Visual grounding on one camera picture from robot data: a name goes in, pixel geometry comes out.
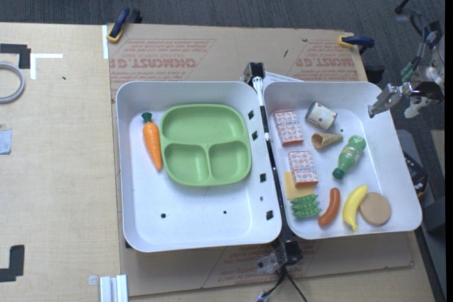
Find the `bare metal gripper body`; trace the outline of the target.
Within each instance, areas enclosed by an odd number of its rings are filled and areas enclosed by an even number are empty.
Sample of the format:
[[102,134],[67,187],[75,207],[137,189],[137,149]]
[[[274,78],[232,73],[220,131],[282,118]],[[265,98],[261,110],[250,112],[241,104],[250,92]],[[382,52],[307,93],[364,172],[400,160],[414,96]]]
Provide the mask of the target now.
[[433,66],[420,66],[416,69],[409,63],[401,71],[401,89],[406,96],[444,96],[444,81],[441,73]]

